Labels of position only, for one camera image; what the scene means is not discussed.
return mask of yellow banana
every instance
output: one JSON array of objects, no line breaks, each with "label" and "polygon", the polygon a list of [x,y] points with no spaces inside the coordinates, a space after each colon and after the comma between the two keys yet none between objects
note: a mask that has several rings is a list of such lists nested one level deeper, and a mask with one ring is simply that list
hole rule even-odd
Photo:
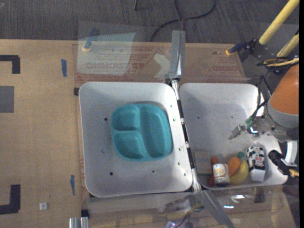
[{"label": "yellow banana", "polygon": [[232,185],[238,185],[244,181],[249,173],[249,166],[247,160],[242,160],[238,171],[230,177],[230,183]]}]

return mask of yellow pole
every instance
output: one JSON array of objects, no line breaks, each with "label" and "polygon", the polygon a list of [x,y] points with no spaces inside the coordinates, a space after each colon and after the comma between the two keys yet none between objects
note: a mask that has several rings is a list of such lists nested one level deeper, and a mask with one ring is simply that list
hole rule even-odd
[{"label": "yellow pole", "polygon": [[268,43],[268,41],[272,38],[272,36],[274,36],[276,31],[280,28],[280,26],[284,23],[284,21],[288,18],[288,16],[298,6],[299,3],[300,0],[289,0],[286,3],[284,8],[281,10],[275,20],[271,23],[271,25],[259,39],[259,43],[261,45],[266,45]]},{"label": "yellow pole", "polygon": [[300,33],[296,33],[294,37],[277,53],[277,57],[287,57],[292,50],[299,45]]}]

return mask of white can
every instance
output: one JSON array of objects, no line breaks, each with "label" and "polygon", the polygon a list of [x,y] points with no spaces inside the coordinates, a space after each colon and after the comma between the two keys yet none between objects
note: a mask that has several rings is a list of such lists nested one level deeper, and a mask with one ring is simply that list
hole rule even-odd
[{"label": "white can", "polygon": [[214,183],[218,186],[226,186],[230,184],[227,164],[214,164],[212,166]]}]

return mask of gray square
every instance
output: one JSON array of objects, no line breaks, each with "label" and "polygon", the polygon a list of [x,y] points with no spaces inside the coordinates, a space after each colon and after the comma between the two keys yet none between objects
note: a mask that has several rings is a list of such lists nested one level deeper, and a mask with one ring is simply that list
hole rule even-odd
[{"label": "gray square", "polygon": [[0,113],[14,112],[14,86],[0,86]]}]

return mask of teal container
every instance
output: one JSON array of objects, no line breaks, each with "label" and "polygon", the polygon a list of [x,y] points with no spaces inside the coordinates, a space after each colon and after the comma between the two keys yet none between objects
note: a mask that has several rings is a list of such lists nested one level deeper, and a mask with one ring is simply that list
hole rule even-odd
[{"label": "teal container", "polygon": [[152,104],[127,104],[111,115],[111,135],[117,154],[128,161],[155,161],[172,151],[166,113]]}]

